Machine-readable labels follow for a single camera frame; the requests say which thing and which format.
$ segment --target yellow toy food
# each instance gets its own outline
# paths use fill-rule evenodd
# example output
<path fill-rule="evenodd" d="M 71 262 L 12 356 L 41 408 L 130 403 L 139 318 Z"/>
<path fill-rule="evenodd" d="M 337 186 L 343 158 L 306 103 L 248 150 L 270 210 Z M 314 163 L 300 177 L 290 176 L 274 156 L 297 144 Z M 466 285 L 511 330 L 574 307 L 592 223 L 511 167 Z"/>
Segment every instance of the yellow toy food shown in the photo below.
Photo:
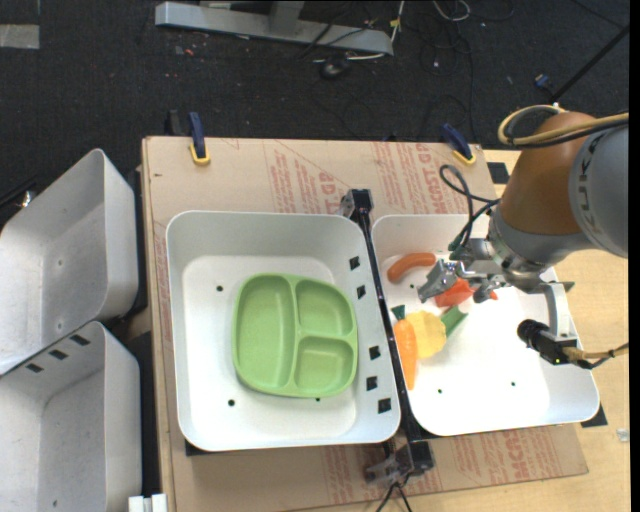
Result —
<path fill-rule="evenodd" d="M 418 359 L 440 352 L 447 341 L 446 326 L 440 317 L 427 311 L 415 311 L 406 316 L 411 324 L 418 346 Z"/>

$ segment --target white bin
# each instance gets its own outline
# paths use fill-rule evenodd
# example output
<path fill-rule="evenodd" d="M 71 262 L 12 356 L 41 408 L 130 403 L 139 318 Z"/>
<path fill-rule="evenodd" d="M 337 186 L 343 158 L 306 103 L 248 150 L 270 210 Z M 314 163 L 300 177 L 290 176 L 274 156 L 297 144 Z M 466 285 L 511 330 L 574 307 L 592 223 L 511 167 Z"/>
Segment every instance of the white bin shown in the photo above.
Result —
<path fill-rule="evenodd" d="M 418 298 L 417 289 L 431 268 L 414 268 L 397 283 L 389 282 L 387 270 L 414 252 L 433 252 L 448 261 L 447 246 L 467 220 L 466 215 L 390 215 L 376 221 L 372 241 L 391 318 L 391 308 L 400 304 L 406 305 L 407 313 L 443 313 L 445 308 L 433 298 L 424 304 Z M 473 236 L 483 238 L 487 228 L 487 217 L 479 218 Z M 542 277 L 557 280 L 553 269 Z M 549 323 L 544 295 L 528 295 L 514 287 L 502 288 L 497 295 L 497 301 L 481 304 L 467 299 L 460 308 L 469 314 L 444 349 L 419 360 L 415 387 L 408 393 L 418 423 L 447 436 L 592 418 L 600 399 L 591 372 L 549 364 L 516 334 L 527 318 Z"/>
<path fill-rule="evenodd" d="M 178 420 L 191 444 L 226 451 L 374 443 L 395 434 L 395 380 L 357 224 L 337 215 L 184 212 L 167 228 L 167 251 Z M 234 301 L 245 279 L 261 272 L 320 279 L 350 298 L 358 370 L 346 391 L 316 400 L 240 383 L 232 358 Z"/>
<path fill-rule="evenodd" d="M 138 290 L 134 196 L 103 151 L 85 155 L 0 234 L 0 375 Z"/>
<path fill-rule="evenodd" d="M 0 378 L 0 510 L 123 512 L 142 485 L 135 358 L 92 322 Z"/>

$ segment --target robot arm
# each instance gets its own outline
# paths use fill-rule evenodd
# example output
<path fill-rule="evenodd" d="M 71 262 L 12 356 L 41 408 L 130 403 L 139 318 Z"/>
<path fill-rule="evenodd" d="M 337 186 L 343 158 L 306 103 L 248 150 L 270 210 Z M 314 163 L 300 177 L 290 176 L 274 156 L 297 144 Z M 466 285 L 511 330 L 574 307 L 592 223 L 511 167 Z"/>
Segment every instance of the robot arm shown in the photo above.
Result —
<path fill-rule="evenodd" d="M 503 286 L 544 293 L 550 326 L 528 320 L 518 335 L 552 364 L 564 364 L 565 349 L 577 340 L 565 296 L 573 283 L 549 283 L 541 275 L 582 249 L 628 257 L 628 114 L 603 122 L 542 108 L 556 115 L 533 136 L 520 139 L 532 142 L 514 144 L 523 150 L 492 212 L 487 236 L 469 238 L 455 249 L 452 263 L 434 267 L 418 295 L 425 302 L 445 291 L 441 283 L 452 284 L 458 277 L 476 288 L 477 303 Z"/>
<path fill-rule="evenodd" d="M 594 122 L 560 111 L 535 134 Z M 523 149 L 486 238 L 452 253 L 456 273 L 484 280 L 485 288 L 513 285 L 531 293 L 541 291 L 540 275 L 572 252 L 600 248 L 628 257 L 628 153 L 628 124 Z M 479 293 L 476 301 L 484 298 Z"/>

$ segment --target toy carrot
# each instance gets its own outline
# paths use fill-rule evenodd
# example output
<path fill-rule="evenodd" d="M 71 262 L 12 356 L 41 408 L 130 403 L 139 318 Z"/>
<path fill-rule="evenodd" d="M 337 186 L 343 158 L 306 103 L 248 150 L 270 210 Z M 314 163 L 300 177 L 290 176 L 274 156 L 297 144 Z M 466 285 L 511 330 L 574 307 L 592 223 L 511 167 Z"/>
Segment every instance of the toy carrot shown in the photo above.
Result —
<path fill-rule="evenodd" d="M 402 372 L 407 383 L 407 389 L 413 389 L 416 381 L 416 367 L 418 364 L 418 342 L 413 326 L 405 318 L 404 305 L 391 308 L 397 322 L 393 326 L 396 346 L 400 354 Z"/>

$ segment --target dark carpet floor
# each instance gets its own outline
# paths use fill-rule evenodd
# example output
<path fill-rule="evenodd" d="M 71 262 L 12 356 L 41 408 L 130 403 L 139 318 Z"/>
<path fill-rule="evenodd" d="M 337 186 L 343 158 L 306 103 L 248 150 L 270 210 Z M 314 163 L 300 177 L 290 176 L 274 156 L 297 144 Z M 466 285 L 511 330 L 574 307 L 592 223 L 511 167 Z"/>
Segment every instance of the dark carpet floor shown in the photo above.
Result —
<path fill-rule="evenodd" d="M 448 122 L 499 148 L 504 117 L 548 103 L 629 24 L 631 2 L 466 0 L 468 15 L 462 2 L 406 2 L 395 56 L 354 61 L 336 80 L 313 63 L 335 50 L 159 28 L 158 3 L 0 0 L 0 25 L 40 27 L 37 50 L 0 46 L 0 197 L 31 176 L 44 189 L 96 147 L 134 169 L 171 109 L 185 124 L 198 112 L 208 136 L 438 141 Z M 391 33 L 399 4 L 306 2 L 300 18 Z M 629 46 L 627 35 L 561 106 L 628 109 Z"/>

